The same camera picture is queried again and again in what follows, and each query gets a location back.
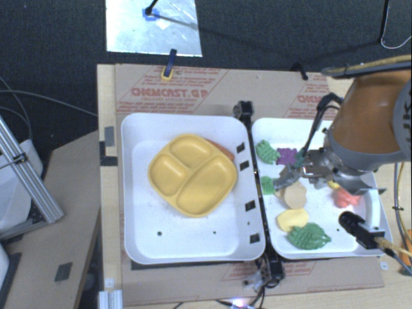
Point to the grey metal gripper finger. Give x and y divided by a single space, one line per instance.
288 179
318 181

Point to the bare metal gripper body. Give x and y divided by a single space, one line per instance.
325 163

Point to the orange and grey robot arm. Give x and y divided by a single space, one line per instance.
367 121

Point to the small yellow toy piece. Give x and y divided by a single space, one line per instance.
333 184

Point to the tan toy biscuit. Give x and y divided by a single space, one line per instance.
294 197

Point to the small green toy vegetable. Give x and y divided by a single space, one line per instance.
267 185

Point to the purple toy grapes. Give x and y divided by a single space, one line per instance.
286 156

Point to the white plastic tray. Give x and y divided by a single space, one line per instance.
322 211
193 237

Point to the thin black and white rod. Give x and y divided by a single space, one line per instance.
257 179

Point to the orange toy carrot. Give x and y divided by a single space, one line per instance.
346 199

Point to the green toy lettuce leaf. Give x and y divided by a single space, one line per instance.
266 151

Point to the yellow toy chip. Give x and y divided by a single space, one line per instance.
291 218

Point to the large green toy leaf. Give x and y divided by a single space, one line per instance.
307 237

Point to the yellow divided plate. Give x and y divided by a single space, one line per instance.
193 175

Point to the brown cardboard board red print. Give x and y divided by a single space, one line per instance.
199 89

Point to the black cylinder on white bracket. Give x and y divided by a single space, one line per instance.
355 225

